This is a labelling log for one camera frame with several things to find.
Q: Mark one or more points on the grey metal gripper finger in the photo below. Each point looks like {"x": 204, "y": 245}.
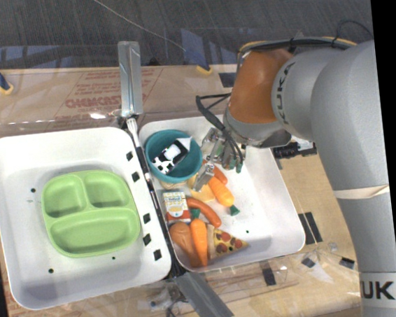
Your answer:
{"x": 203, "y": 177}

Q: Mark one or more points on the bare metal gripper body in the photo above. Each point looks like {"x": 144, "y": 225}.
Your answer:
{"x": 217, "y": 145}

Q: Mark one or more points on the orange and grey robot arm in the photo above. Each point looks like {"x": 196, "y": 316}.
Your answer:
{"x": 347, "y": 110}

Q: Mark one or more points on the orange carrot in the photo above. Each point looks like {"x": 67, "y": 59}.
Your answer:
{"x": 221, "y": 194}
{"x": 200, "y": 238}
{"x": 220, "y": 175}

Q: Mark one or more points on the yellow banana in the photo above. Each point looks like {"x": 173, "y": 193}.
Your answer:
{"x": 206, "y": 195}

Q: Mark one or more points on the teal bowl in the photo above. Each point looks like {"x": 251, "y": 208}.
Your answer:
{"x": 191, "y": 162}

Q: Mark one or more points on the beige biscuit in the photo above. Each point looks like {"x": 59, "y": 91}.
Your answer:
{"x": 172, "y": 185}

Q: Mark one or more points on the orange-red sausage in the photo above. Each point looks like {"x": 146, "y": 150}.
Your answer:
{"x": 207, "y": 211}

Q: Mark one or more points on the orange and white juice carton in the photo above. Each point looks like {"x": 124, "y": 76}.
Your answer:
{"x": 176, "y": 205}

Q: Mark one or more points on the black and white carton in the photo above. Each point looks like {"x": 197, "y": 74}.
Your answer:
{"x": 169, "y": 155}

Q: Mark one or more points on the brown chicken drumstick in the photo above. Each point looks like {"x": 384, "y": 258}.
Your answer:
{"x": 182, "y": 237}

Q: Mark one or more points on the white plastic tray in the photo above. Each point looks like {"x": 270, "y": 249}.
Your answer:
{"x": 265, "y": 200}
{"x": 20, "y": 208}

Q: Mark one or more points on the pizza slice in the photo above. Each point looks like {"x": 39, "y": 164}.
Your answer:
{"x": 224, "y": 243}

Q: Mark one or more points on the green divided plate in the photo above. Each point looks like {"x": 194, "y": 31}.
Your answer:
{"x": 93, "y": 232}

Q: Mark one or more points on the brown cardboard board red print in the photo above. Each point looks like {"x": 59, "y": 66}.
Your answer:
{"x": 72, "y": 97}

